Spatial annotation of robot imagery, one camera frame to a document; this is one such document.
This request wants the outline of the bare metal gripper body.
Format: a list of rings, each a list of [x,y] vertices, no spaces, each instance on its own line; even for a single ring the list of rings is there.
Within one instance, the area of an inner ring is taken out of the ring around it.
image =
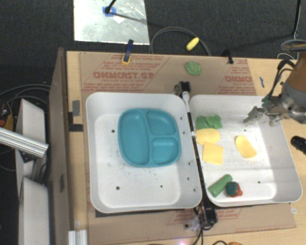
[[[265,114],[283,114],[286,119],[293,119],[299,124],[306,124],[306,109],[296,104],[290,97],[285,95],[272,96],[264,106]]]

